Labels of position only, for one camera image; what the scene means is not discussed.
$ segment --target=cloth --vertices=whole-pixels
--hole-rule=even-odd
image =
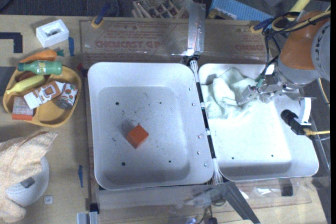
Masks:
[[[39,132],[0,143],[0,218],[16,222],[26,210],[7,197],[6,189],[42,171],[41,158],[47,153],[57,132]]]
[[[226,70],[210,85],[202,85],[202,94],[209,119],[239,120],[249,113],[258,100],[238,106],[237,99],[248,85],[256,83],[245,78],[236,68]]]

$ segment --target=white plastic tray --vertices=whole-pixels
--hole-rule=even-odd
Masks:
[[[203,184],[213,165],[192,71],[177,63],[100,62],[88,72],[94,171],[108,190]],[[137,124],[149,133],[134,149]]]
[[[203,85],[209,85],[231,67],[256,78],[264,65],[206,64],[200,67]],[[229,180],[261,180],[314,175],[319,162],[312,142],[296,135],[280,118],[289,109],[299,115],[299,102],[286,96],[277,97],[239,122],[210,119],[220,172]]]

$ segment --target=orange carrot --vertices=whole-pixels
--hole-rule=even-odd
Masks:
[[[63,50],[56,52],[54,50],[47,49],[44,51],[37,52],[33,55],[30,55],[27,58],[21,60],[20,62],[33,62],[36,60],[55,61],[56,56],[64,56]]]

